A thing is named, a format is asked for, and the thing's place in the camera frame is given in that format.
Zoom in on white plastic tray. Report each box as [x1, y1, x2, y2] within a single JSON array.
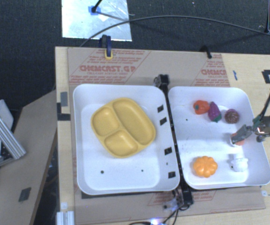
[[168, 86, 270, 190], [72, 83, 181, 196]]

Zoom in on orange pumpkin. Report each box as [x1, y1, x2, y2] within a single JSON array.
[[192, 156, 219, 179]]

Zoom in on thin black rod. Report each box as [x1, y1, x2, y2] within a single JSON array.
[[161, 83, 188, 198]]

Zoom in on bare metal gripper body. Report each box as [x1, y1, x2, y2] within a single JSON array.
[[252, 115, 270, 143]]

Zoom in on purple grapes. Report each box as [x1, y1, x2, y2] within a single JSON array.
[[207, 101, 222, 123]]

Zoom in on orange and white toy food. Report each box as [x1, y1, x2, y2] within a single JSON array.
[[228, 134, 246, 148]]

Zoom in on white cauliflower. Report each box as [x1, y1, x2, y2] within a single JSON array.
[[228, 153, 249, 173]]

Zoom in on orange bell pepper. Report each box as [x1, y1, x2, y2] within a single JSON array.
[[193, 100, 211, 115]]

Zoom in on yellow divided plate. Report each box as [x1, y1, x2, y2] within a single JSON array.
[[90, 97, 157, 159]]

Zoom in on brown cardboard board red print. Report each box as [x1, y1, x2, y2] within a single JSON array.
[[67, 47, 266, 225]]

